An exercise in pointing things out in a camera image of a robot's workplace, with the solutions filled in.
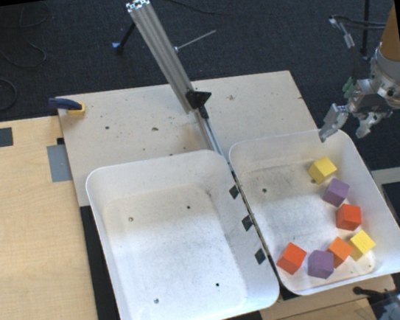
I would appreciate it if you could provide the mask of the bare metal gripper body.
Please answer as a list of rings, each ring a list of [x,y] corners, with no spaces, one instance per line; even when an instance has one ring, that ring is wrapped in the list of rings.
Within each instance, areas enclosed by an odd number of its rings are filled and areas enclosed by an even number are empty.
[[[369,114],[389,116],[400,110],[400,84],[387,77],[370,77],[343,86],[346,109],[365,119]]]

